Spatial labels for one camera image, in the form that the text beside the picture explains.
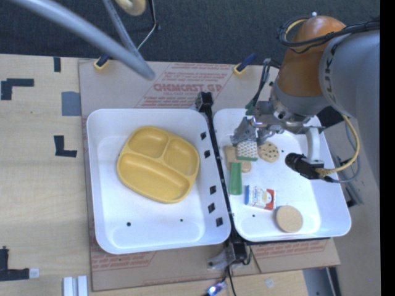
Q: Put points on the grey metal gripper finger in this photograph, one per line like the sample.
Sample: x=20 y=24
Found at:
x=263 y=136
x=245 y=131

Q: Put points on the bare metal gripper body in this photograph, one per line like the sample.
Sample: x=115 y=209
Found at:
x=277 y=116

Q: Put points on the white patterned packet green edge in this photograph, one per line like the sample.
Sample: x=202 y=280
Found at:
x=247 y=150

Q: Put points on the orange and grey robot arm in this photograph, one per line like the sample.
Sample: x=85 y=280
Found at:
x=348 y=72

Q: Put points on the chocolate chip biscuit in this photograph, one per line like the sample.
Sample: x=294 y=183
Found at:
x=269 y=153

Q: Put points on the tan toy bread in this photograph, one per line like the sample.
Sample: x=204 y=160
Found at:
x=230 y=156

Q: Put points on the thin black rod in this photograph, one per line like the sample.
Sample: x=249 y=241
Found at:
x=219 y=162

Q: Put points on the green bottle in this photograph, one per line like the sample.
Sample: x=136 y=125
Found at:
x=235 y=179

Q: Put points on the white blue red carton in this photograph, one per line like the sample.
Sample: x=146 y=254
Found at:
x=260 y=197

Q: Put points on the white plastic tray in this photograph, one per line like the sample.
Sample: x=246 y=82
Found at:
x=296 y=190
x=154 y=224

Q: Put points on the round tan biscuit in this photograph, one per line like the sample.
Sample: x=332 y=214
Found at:
x=289 y=219

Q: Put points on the yellow divided plate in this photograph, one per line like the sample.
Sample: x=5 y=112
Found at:
x=157 y=165

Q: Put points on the brown cardboard board red print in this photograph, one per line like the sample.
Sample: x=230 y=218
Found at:
x=123 y=85

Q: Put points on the black cylinder on white bracket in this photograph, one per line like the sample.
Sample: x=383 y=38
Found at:
x=304 y=165

